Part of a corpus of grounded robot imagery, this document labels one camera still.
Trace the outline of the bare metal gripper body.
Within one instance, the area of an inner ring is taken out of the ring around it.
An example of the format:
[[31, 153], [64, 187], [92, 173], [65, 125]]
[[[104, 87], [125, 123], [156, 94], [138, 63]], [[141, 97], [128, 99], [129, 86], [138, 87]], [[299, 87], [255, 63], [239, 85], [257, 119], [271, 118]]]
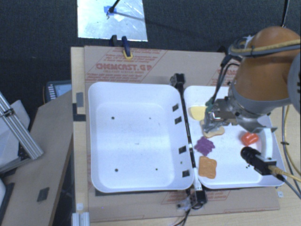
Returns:
[[257, 101], [247, 98], [217, 99], [206, 117], [211, 121], [223, 121], [222, 126], [239, 125], [245, 130], [262, 130], [265, 126], [258, 118], [269, 112], [268, 101]]

